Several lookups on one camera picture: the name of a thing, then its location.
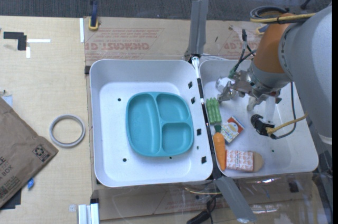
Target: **blue divided plate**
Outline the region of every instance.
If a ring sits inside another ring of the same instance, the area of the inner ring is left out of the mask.
[[[167,92],[142,92],[127,103],[126,130],[131,147],[145,156],[173,156],[193,143],[192,117],[184,99]]]

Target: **cardboard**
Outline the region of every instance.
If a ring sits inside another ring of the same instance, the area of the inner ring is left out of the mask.
[[[0,97],[0,207],[57,153]]]

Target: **orange toy carrot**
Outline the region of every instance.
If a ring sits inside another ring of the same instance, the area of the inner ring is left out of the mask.
[[[218,164],[221,167],[221,170],[226,169],[226,140],[223,135],[219,132],[216,132],[213,137],[213,144],[215,146],[216,158]]]

